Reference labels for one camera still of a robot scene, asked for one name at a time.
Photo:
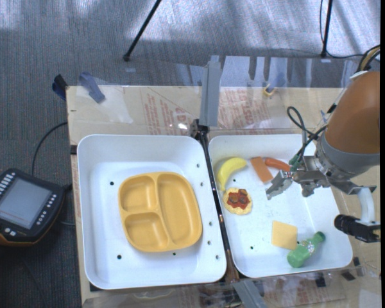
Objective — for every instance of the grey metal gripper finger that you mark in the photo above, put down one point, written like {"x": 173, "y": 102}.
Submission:
{"x": 309, "y": 189}
{"x": 279, "y": 183}

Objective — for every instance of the orange sausage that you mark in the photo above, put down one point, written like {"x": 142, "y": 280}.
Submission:
{"x": 277, "y": 163}

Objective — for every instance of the yellow cheese slice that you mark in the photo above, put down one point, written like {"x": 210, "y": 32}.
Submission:
{"x": 284, "y": 235}

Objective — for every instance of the yellow divided plate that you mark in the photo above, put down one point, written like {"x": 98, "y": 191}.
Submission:
{"x": 176, "y": 204}

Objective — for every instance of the orange flat rectangular slice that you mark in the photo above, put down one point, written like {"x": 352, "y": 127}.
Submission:
{"x": 261, "y": 169}

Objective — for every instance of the green plastic bottle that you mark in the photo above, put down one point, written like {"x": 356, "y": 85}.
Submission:
{"x": 303, "y": 251}

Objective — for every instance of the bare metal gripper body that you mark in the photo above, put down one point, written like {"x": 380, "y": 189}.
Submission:
{"x": 311, "y": 172}

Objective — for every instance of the brown cardboard board red print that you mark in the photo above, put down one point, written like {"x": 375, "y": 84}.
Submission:
{"x": 154, "y": 111}

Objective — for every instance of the black cylinder on white bracket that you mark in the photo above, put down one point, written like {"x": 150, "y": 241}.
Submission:
{"x": 356, "y": 226}

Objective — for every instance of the yellow banana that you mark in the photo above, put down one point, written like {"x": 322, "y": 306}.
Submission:
{"x": 227, "y": 168}

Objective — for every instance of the white plastic tray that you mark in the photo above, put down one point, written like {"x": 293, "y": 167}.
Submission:
{"x": 102, "y": 229}
{"x": 260, "y": 233}

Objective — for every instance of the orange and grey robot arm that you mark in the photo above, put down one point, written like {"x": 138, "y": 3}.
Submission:
{"x": 356, "y": 124}

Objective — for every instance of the round toy pizza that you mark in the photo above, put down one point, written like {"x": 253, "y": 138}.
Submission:
{"x": 237, "y": 201}

